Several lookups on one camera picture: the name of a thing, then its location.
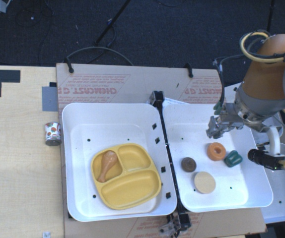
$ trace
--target toy can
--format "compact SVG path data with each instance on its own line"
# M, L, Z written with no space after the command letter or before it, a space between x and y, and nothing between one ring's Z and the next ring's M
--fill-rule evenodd
M57 146L61 141L61 125L58 122L45 124L45 143L49 146Z

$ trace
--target yellow plate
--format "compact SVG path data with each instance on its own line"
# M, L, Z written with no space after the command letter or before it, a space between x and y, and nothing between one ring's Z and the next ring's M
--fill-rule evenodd
M107 151L117 155L116 163L105 173L105 181L99 182L102 159ZM94 155L91 173L98 193L110 208L123 210L140 205L156 197L161 180L148 152L138 144L120 144Z

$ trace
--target orange donut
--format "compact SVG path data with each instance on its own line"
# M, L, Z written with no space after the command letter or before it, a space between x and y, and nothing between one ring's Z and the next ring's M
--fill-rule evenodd
M207 148L208 157L213 161L220 161L226 155L225 147L217 142L210 144Z

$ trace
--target white tray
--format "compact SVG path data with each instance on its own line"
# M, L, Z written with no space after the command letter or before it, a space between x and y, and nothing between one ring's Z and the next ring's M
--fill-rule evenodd
M224 133L222 138L208 138L206 129L210 116L214 114L213 107L206 104L172 104L163 110L182 204L192 212L269 206L273 192L265 169L247 158L248 151L256 149L252 131L244 126L241 130ZM213 142L223 144L226 154L236 150L243 161L232 168L223 160L212 161L207 156L207 146ZM194 172L182 170L181 160L185 157L196 161ZM216 188L210 194L195 190L194 176L200 171L210 173L216 181Z
M72 103L64 108L62 123L68 210L74 219L90 222L161 216L175 210L177 197L156 108L149 104ZM100 199L90 163L99 151L125 143L136 143L146 149L158 170L162 187L155 198L141 205L114 210Z

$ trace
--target yellow cable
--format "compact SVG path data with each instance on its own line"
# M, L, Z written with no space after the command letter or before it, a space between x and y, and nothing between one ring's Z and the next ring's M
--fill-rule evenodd
M241 47L241 51L243 52L243 54L248 57L250 60L253 60L253 61L257 61L257 62L279 62L279 61L283 61L283 58L273 58L273 59L265 59L265 58L257 58L253 55L251 55L250 53L248 53L244 47L244 43L246 41L246 39L249 37L249 36L254 36L254 35L261 35L261 36L264 36L265 38L268 38L269 35L266 34L266 33L263 33L263 32L252 32L252 33L248 33L247 35L245 35L240 43L240 47Z

